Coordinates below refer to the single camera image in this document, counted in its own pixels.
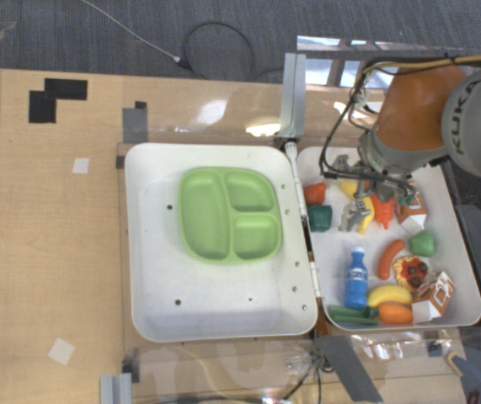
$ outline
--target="blue bottle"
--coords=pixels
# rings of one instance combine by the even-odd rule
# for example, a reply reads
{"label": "blue bottle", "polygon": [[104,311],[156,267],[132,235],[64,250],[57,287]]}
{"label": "blue bottle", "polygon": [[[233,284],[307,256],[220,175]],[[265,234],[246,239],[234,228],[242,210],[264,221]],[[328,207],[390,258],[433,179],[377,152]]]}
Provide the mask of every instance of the blue bottle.
{"label": "blue bottle", "polygon": [[367,269],[362,262],[364,249],[352,249],[352,263],[347,268],[345,281],[345,306],[353,310],[362,310],[367,305]]}

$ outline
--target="green divided plate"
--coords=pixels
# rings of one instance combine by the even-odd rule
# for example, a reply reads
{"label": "green divided plate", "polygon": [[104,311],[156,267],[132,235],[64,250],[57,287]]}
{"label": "green divided plate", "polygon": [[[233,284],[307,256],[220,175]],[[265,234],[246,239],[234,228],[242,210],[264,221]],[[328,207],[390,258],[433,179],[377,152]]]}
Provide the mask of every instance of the green divided plate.
{"label": "green divided plate", "polygon": [[199,260],[244,263],[281,247],[281,217],[270,181],[238,167],[199,167],[179,185],[184,246]]}

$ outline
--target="white tray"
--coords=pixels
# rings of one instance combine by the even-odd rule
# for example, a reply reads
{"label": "white tray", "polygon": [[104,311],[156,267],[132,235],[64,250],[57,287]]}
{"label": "white tray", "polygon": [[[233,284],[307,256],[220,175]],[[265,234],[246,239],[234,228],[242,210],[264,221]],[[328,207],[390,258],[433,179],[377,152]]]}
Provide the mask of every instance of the white tray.
{"label": "white tray", "polygon": [[[320,181],[318,158],[321,148],[311,147],[303,150],[298,156],[298,172],[304,184]],[[358,160],[355,149],[332,148],[327,151],[328,162],[331,163],[339,154],[348,154],[349,163]],[[457,218],[448,194],[444,176],[439,167],[425,167],[414,173],[414,180],[418,184],[427,208],[425,228],[434,235],[436,240],[436,254],[432,258],[422,258],[431,270],[444,270],[453,279],[456,290],[443,317],[431,322],[406,326],[409,330],[432,327],[461,327],[470,326],[478,322],[481,317],[481,296],[474,277],[472,265]],[[411,237],[394,218],[387,230],[373,221],[365,235],[357,231],[341,232],[338,227],[343,207],[350,200],[339,188],[339,182],[329,180],[330,187],[326,192],[325,204],[331,205],[333,210],[332,227],[329,231],[313,232],[313,254],[319,270],[319,282],[324,298],[325,309],[328,306],[342,306],[345,294],[345,274],[350,263],[350,251],[355,246],[366,249],[364,262],[369,275],[369,289],[380,284],[395,284],[393,271],[388,280],[377,277],[377,260],[382,250],[396,238],[407,242],[407,247],[400,255],[410,254],[408,240]],[[365,326],[343,327],[347,331],[370,330]],[[390,327],[379,323],[379,329],[392,330],[402,327]]]}
{"label": "white tray", "polygon": [[[242,167],[270,180],[283,229],[276,255],[215,265],[188,254],[176,206],[182,175],[196,167]],[[283,153],[264,146],[141,144],[128,153],[125,169],[132,317],[143,337],[167,343],[299,335],[313,327],[313,283]]]}

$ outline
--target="gray carpet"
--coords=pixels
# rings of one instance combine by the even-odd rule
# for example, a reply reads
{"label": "gray carpet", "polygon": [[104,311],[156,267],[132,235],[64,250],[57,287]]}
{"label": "gray carpet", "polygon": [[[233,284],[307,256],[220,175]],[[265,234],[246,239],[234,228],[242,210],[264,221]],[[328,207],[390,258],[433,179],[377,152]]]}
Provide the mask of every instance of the gray carpet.
{"label": "gray carpet", "polygon": [[[182,55],[194,25],[218,20],[189,42],[197,72],[246,80],[280,67],[297,35],[481,50],[481,0],[89,0],[152,43]],[[158,77],[195,77],[77,0],[0,0],[0,21],[17,23],[0,43],[0,67]],[[249,66],[254,70],[249,75]],[[280,82],[279,72],[261,82]],[[455,171],[458,201],[481,207],[481,181]]]}

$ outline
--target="wooden table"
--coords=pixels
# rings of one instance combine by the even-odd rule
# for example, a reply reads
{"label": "wooden table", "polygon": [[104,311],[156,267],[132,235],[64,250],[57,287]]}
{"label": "wooden table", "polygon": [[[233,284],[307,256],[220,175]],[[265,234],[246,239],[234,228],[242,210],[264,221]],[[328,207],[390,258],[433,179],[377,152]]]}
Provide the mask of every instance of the wooden table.
{"label": "wooden table", "polygon": [[[87,80],[88,98],[58,100],[56,124],[30,124],[29,91],[42,91],[46,77]],[[320,145],[339,115],[335,103],[347,98],[340,89],[308,89],[300,146]],[[297,380],[285,361],[303,341],[164,346],[129,332],[115,163],[122,109],[136,101],[147,103],[150,141],[269,145],[246,126],[277,121],[281,86],[0,70],[0,403],[97,403],[99,377],[118,375],[130,348],[141,357],[136,402],[265,386],[282,396]],[[339,143],[357,136],[345,127]],[[72,172],[76,158],[89,159],[88,173]],[[75,346],[66,365],[48,357],[58,338]],[[386,402],[462,402],[459,379],[426,351],[380,362],[364,358]],[[350,401],[335,374],[323,383],[324,401]],[[295,398],[316,395],[310,379]]]}

